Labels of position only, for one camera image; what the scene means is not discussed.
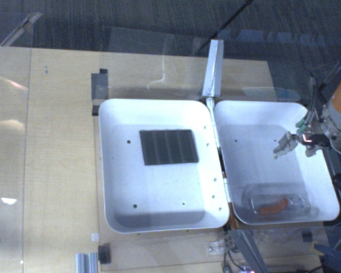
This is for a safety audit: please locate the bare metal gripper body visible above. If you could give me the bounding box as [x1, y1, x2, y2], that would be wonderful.
[297, 117, 341, 157]

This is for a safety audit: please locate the white plastic tray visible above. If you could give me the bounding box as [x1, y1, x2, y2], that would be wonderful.
[98, 98, 231, 235]
[213, 100, 341, 226]

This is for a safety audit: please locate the clear plastic bottle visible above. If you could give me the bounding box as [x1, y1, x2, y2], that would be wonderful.
[242, 183, 313, 217]

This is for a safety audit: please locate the orange sausage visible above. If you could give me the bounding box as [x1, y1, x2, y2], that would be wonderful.
[257, 198, 290, 216]

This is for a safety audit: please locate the black ribbed rectangular pad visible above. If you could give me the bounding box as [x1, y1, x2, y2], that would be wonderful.
[139, 129, 200, 167]

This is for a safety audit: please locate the pale wood board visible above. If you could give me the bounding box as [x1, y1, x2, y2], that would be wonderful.
[94, 51, 327, 267]

